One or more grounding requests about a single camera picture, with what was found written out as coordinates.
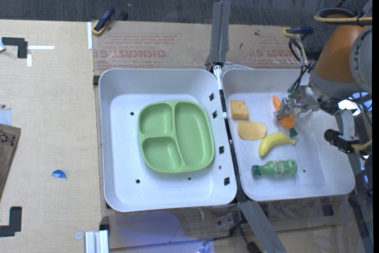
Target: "green bottle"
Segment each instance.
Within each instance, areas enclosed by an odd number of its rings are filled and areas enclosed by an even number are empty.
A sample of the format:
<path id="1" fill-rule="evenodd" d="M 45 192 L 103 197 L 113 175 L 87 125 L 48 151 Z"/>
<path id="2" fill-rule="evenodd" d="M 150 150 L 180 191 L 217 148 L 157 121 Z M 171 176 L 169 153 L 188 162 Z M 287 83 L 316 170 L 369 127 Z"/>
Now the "green bottle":
<path id="1" fill-rule="evenodd" d="M 297 163 L 293 159 L 286 161 L 269 161 L 264 165 L 254 165 L 252 167 L 253 175 L 266 175 L 272 177 L 295 175 L 297 172 Z"/>

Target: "bottle label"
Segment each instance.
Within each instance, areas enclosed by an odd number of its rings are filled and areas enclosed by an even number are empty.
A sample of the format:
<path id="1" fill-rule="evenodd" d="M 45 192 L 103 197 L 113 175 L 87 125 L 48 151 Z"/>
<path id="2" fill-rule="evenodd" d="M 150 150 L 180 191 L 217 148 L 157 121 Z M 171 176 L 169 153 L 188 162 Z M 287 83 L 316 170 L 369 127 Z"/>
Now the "bottle label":
<path id="1" fill-rule="evenodd" d="M 283 174 L 284 167 L 281 161 L 274 161 L 274 171 L 275 171 L 275 176 L 280 176 Z"/>

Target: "blue handle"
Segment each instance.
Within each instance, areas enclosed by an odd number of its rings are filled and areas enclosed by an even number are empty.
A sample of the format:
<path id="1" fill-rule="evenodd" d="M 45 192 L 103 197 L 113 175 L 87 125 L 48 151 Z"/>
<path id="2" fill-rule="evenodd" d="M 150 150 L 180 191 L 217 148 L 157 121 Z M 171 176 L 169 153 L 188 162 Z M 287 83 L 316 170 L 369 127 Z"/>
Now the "blue handle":
<path id="1" fill-rule="evenodd" d="M 314 30 L 311 27 L 294 27 L 294 28 L 289 28 L 286 30 L 288 34 L 305 34 L 305 35 L 311 35 L 313 34 Z"/>
<path id="2" fill-rule="evenodd" d="M 97 23 L 96 27 L 94 28 L 95 31 L 99 32 L 100 29 L 102 29 L 103 26 L 105 26 L 105 23 L 111 19 L 112 15 L 114 14 L 115 9 L 114 7 L 111 7 L 105 14 L 100 18 L 99 22 Z"/>

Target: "cheese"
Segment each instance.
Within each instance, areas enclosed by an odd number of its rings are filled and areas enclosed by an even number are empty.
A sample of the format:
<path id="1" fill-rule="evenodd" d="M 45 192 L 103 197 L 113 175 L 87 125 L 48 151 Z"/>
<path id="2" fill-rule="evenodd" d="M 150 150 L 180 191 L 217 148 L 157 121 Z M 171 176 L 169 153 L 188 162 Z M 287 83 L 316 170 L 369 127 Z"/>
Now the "cheese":
<path id="1" fill-rule="evenodd" d="M 238 121 L 237 131 L 242 139 L 257 140 L 266 136 L 267 128 L 257 121 Z"/>
<path id="2" fill-rule="evenodd" d="M 231 100 L 230 111 L 232 119 L 248 119 L 249 111 L 243 100 Z"/>

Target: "banana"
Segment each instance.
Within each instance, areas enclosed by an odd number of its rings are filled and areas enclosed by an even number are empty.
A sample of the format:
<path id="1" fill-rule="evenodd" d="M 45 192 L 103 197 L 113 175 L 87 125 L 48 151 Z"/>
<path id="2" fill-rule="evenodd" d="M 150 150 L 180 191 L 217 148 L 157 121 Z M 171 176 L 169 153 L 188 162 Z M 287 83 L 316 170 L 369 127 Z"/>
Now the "banana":
<path id="1" fill-rule="evenodd" d="M 284 143 L 295 144 L 296 140 L 289 138 L 283 132 L 275 132 L 264 137 L 259 144 L 259 156 L 264 157 L 267 153 L 276 145 L 282 145 Z"/>

